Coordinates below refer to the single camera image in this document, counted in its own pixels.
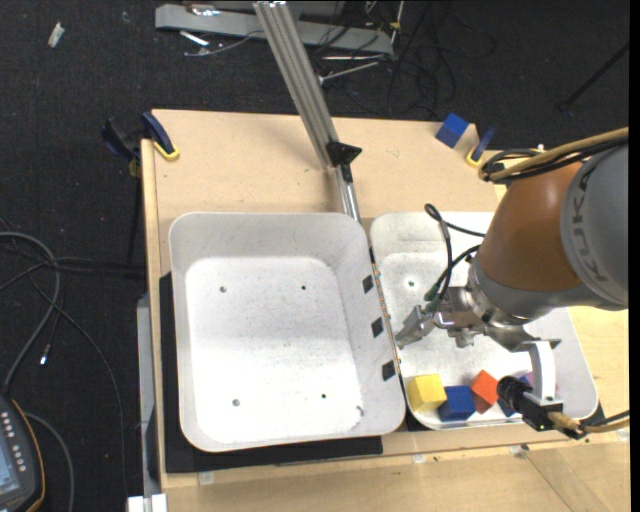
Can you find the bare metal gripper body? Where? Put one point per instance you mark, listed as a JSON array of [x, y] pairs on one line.
[[467, 312]]

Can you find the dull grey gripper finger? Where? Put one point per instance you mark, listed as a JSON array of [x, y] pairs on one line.
[[414, 325], [464, 340]]

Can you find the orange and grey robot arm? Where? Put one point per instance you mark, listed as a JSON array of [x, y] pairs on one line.
[[545, 235]]

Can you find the orange cube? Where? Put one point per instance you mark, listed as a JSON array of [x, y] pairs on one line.
[[484, 390]]

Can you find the yellow cube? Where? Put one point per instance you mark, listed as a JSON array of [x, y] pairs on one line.
[[425, 391]]

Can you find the purple cube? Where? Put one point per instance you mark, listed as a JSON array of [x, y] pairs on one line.
[[526, 379]]

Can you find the white plastic tray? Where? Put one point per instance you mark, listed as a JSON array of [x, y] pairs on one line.
[[270, 345], [400, 240]]

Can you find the pale wood board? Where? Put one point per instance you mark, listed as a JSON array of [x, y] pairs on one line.
[[250, 165]]

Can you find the black cylinder on white bracket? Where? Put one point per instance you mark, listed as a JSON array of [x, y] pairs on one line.
[[542, 367]]

